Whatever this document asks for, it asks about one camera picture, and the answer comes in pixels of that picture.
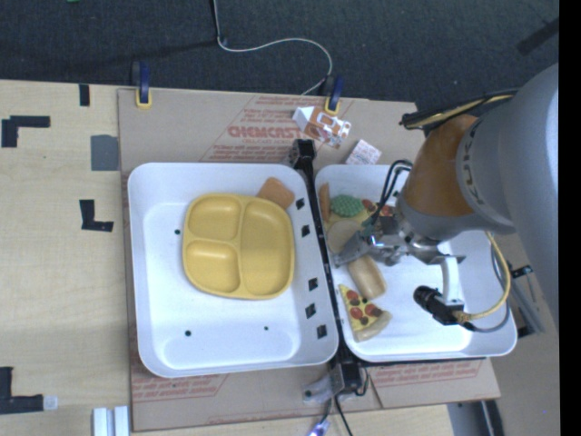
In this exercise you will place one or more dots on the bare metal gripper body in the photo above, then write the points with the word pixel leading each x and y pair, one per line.
pixel 410 247

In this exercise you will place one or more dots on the pizza slice with pepperoni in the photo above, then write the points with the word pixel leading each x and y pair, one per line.
pixel 373 207
pixel 363 316

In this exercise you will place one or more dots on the white plastic tray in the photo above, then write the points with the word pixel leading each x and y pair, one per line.
pixel 422 334
pixel 227 334

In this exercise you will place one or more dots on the black cylinder on white bracket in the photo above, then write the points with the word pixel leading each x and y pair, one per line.
pixel 436 306

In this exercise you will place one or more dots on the thin black rod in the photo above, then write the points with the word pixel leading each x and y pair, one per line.
pixel 323 243

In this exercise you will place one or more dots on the orange sausage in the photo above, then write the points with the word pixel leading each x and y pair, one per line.
pixel 324 201

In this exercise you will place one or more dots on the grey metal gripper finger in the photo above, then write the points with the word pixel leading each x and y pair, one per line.
pixel 383 258
pixel 351 250

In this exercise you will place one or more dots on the white packet with red print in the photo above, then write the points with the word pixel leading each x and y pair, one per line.
pixel 363 152

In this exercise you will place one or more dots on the beige bread roll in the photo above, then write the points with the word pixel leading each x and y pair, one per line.
pixel 368 280

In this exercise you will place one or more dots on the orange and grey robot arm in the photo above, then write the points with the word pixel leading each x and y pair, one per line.
pixel 508 161

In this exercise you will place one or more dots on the brown cardboard board red print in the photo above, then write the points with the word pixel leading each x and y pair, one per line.
pixel 190 125

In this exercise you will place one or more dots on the yellow banana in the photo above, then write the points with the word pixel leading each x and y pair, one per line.
pixel 351 220

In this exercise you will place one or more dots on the beige round biscuit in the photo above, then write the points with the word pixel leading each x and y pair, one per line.
pixel 341 234

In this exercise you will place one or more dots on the yellow divided plate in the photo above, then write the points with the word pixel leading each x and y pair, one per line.
pixel 263 248

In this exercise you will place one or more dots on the orange toast slice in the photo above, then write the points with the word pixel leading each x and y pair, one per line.
pixel 276 192

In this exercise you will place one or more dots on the orange and white carton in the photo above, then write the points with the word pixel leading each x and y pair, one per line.
pixel 323 126

